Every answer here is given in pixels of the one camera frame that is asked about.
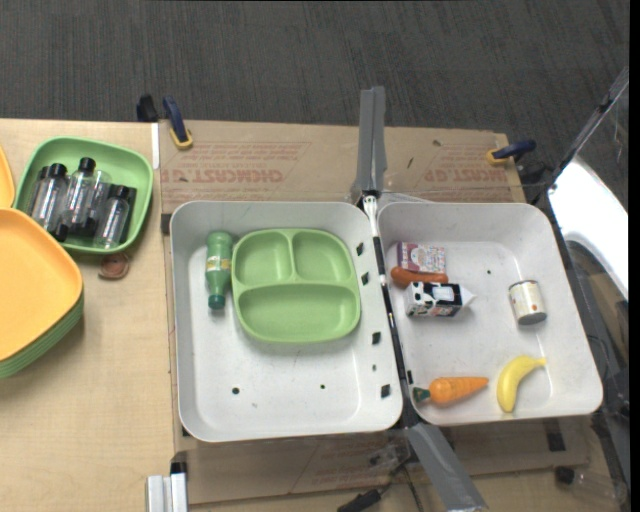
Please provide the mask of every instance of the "yellow clamp pad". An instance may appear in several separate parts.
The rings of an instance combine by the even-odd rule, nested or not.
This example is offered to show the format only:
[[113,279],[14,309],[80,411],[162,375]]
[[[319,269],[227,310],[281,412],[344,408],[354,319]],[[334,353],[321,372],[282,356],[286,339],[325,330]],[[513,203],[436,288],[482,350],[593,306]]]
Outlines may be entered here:
[[178,149],[189,149],[193,146],[193,138],[191,137],[191,132],[186,130],[187,132],[187,140],[181,142],[176,135],[176,132],[173,128],[169,128],[169,133],[171,134],[171,138],[173,139],[173,143],[178,146]]
[[489,151],[487,151],[486,157],[487,157],[487,161],[494,166],[498,166],[498,165],[504,165],[507,163],[507,161],[509,160],[509,158],[493,158],[493,153],[495,152],[495,149],[490,149]]

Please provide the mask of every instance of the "stack of plates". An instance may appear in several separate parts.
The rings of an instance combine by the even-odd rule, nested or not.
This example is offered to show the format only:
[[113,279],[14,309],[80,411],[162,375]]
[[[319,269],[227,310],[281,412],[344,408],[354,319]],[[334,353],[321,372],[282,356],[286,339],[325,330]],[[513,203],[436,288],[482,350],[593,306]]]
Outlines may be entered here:
[[28,215],[10,209],[13,184],[0,149],[0,378],[31,364],[83,313],[82,275]]

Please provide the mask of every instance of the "wooden table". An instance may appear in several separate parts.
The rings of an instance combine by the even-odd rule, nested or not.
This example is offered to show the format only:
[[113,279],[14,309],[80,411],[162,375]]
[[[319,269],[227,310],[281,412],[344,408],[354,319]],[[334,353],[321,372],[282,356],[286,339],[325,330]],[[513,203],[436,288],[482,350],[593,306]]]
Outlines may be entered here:
[[[153,161],[157,158],[153,130],[153,125],[142,123],[3,119],[0,145],[17,183],[30,155],[47,138],[72,135],[103,140]],[[172,322],[167,314],[159,172],[153,192],[142,235],[128,251],[131,269],[126,278],[102,280],[98,257],[74,255],[84,279],[83,319],[34,364],[0,380],[3,510],[143,511],[147,476],[168,472],[176,446],[168,342]],[[586,426],[587,418],[579,425],[584,425],[592,467],[606,472],[597,437]],[[548,468],[477,476],[474,482],[493,511],[516,507],[564,511],[577,503],[569,493],[555,488]],[[428,482],[419,482],[416,488],[425,510],[443,510]],[[353,490],[335,491],[194,510],[293,511],[304,507],[325,511],[335,510],[353,496]],[[602,510],[588,507],[581,510]],[[398,484],[377,510],[417,509],[409,487]]]

